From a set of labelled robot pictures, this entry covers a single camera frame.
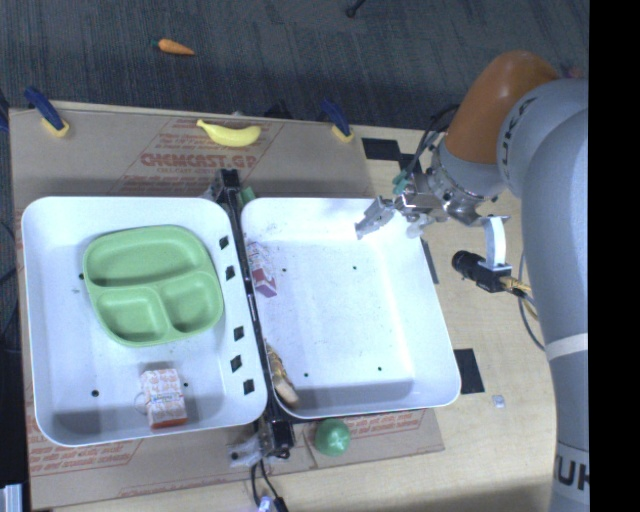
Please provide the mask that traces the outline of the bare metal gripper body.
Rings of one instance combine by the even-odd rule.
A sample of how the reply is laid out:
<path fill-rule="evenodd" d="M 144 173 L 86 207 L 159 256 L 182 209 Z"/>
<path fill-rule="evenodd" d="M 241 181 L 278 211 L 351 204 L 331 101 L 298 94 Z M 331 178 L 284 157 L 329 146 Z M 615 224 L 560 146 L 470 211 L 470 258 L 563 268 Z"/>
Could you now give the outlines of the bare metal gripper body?
<path fill-rule="evenodd" d="M 478 208 L 492 199 L 471 193 L 456 184 L 444 170 L 412 173 L 401 179 L 394 207 L 406 217 L 425 214 L 443 222 L 454 219 L 465 226 L 481 223 Z"/>

